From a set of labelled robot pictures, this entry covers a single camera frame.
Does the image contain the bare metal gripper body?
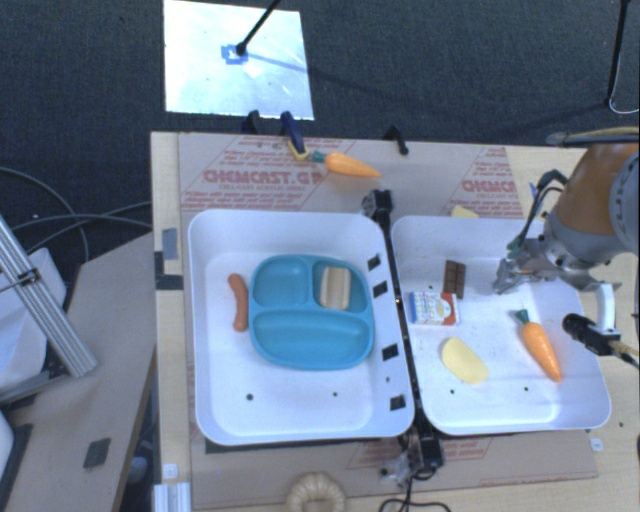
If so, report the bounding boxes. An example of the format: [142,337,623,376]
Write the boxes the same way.
[503,236,623,292]

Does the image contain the black block with thin wires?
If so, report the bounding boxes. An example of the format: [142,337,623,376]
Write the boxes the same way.
[361,188,394,218]
[405,431,447,479]

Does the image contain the orange-red sausage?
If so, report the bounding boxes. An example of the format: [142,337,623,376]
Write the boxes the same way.
[227,272,250,334]

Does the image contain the white and red carton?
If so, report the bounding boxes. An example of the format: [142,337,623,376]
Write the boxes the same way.
[408,290,460,327]

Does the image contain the beige doughnut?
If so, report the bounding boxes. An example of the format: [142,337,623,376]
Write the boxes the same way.
[285,471,348,512]

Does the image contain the orange carrot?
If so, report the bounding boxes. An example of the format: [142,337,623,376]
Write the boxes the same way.
[514,308,564,384]
[311,150,383,181]

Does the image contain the blue divided plate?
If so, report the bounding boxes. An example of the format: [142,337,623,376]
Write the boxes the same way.
[248,253,376,372]

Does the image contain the thin black and white rod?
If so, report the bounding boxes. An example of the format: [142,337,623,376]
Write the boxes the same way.
[378,209,427,437]

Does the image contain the yellow potato chip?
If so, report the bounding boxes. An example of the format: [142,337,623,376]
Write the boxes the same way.
[439,336,491,386]

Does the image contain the black cylinder on white bracket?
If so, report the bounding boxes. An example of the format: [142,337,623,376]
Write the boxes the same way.
[561,282,624,357]

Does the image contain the white plastic tray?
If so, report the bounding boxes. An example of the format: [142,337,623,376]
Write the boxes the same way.
[390,214,613,437]
[187,208,417,447]

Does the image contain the brown chocolate bar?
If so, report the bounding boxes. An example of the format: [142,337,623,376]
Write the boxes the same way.
[442,259,468,301]

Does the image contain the brown cardboard board red print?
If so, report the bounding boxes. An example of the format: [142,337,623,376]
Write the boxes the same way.
[177,131,599,512]

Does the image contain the tan hot dog bun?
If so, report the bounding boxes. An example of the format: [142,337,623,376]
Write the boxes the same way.
[318,265,352,311]

